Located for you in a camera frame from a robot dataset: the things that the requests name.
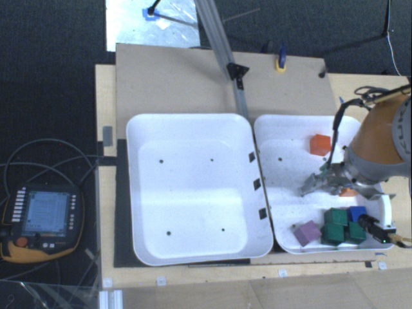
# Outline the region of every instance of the hole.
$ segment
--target hole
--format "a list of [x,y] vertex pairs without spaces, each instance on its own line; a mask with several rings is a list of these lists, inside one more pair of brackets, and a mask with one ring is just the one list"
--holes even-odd
[[253,186],[254,186],[255,190],[258,190],[261,187],[260,178],[253,181]]
[[268,214],[266,213],[266,209],[259,209],[259,217],[261,220],[268,217]]
[[253,162],[256,159],[255,152],[249,153],[249,162]]

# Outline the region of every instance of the white tray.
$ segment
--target white tray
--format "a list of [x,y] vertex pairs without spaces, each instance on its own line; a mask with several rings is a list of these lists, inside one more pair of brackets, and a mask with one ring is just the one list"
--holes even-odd
[[[323,214],[331,207],[347,208],[362,205],[370,216],[380,218],[378,201],[369,201],[360,194],[343,198],[318,190],[301,197],[299,188],[312,174],[319,174],[324,157],[309,152],[309,141],[316,134],[332,138],[333,117],[263,115],[255,124],[256,145],[259,152],[265,188],[272,213],[276,240],[287,252],[329,252],[333,250],[387,249],[392,244],[381,244],[367,234],[360,245],[342,243],[338,247],[323,245],[320,239],[302,247],[293,231],[313,220],[320,228]],[[332,162],[341,162],[360,124],[351,117],[344,117],[339,127],[339,139]]]
[[127,151],[140,261],[172,265],[270,251],[252,128],[243,117],[137,115],[127,124]]

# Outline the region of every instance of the red button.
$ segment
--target red button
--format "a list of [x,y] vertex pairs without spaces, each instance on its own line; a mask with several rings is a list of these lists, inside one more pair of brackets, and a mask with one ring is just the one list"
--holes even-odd
[[28,243],[28,240],[26,237],[18,237],[17,240],[15,241],[15,244],[18,247],[26,247]]

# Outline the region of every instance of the orange block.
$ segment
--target orange block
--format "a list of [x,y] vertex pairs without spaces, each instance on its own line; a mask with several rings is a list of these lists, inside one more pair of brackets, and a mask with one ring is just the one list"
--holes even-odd
[[341,190],[341,193],[339,194],[339,197],[354,197],[358,194],[356,190],[353,190],[351,188],[343,188]]
[[330,136],[316,134],[310,139],[311,155],[326,156],[330,149]]

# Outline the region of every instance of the black bracket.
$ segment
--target black bracket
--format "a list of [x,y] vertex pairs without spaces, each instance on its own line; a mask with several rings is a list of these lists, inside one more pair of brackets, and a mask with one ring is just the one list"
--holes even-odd
[[227,71],[229,72],[230,79],[236,79],[236,84],[238,85],[238,89],[244,90],[242,78],[249,71],[247,66],[242,66],[235,63],[228,63],[227,64]]

